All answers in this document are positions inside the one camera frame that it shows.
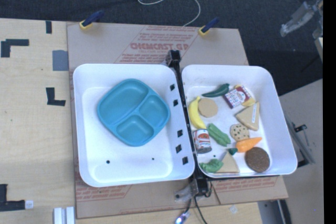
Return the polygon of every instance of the white tray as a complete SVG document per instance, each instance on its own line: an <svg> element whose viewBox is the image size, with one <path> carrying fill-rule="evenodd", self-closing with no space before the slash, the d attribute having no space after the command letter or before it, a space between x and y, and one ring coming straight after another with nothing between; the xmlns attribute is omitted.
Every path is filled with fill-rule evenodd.
<svg viewBox="0 0 336 224"><path fill-rule="evenodd" d="M212 178L227 177L253 177L291 174L297 168L297 157L286 125L285 117L280 105L278 94L270 73L261 67L253 66L217 66L217 65L191 65L182 71L184 92L187 105L198 95L210 92L224 83L244 85L260 103L259 130L251 131L250 137L261 136L262 140L256 146L263 148L270 156L270 168L263 173L251 170L244 160L245 153L233 155L240 169L239 174L212 174ZM230 126L238 123L235 114L242 110L240 105L231 109L223 97L213 99L218 105L218 113L211 118L202 117L204 123L214 123L220 130L228 134L231 144L227 147L218 145L211 138L212 151L198 154L199 163L207 163L212 158L221 159L228 148L235 147L231 138Z"/></svg>
<svg viewBox="0 0 336 224"><path fill-rule="evenodd" d="M186 179L195 162L174 72L163 65L85 64L74 75L79 171L93 187ZM170 108L170 119L147 144L132 147L107 130L99 100L125 79L138 79Z"/></svg>

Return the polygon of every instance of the blue plate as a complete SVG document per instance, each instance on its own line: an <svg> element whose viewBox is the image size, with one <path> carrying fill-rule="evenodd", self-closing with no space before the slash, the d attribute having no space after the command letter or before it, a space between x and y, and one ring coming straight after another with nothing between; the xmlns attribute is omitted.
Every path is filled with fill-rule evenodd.
<svg viewBox="0 0 336 224"><path fill-rule="evenodd" d="M104 126L129 146L142 146L163 129L170 118L164 100L145 83L126 79L99 101Z"/></svg>

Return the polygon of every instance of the blue clamp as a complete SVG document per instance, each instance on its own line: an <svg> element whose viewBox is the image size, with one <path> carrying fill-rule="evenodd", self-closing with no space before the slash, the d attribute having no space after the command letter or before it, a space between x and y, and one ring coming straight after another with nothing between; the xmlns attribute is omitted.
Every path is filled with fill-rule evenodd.
<svg viewBox="0 0 336 224"><path fill-rule="evenodd" d="M92 26L92 23L94 22L99 22L99 20L101 19L101 17L104 16L104 11L100 10L98 12L93 13L92 15L90 15L87 19L81 21L79 23L79 26L82 30L86 30L88 28L90 28Z"/></svg>
<svg viewBox="0 0 336 224"><path fill-rule="evenodd" d="M201 27L199 30L198 30L198 33L201 35L201 36L205 36L208 31L210 30L210 28L214 27L215 24L217 24L219 22L219 19L218 17L212 19L209 23L207 23L205 26Z"/></svg>

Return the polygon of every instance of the toy carrot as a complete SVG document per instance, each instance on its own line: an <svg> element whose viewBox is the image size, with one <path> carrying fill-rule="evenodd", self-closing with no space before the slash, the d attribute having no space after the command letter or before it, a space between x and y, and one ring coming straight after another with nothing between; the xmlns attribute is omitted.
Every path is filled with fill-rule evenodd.
<svg viewBox="0 0 336 224"><path fill-rule="evenodd" d="M253 137L240 140L236 143L236 148L238 149L238 152L246 152L258 144L261 139L262 137Z"/></svg>

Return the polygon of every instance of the red and white can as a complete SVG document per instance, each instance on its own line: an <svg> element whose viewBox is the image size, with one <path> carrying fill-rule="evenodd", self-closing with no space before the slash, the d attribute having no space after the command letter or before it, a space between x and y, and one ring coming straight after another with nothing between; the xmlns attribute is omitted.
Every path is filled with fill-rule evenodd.
<svg viewBox="0 0 336 224"><path fill-rule="evenodd" d="M199 129L193 132L196 152L207 153L212 150L210 136L207 129Z"/></svg>

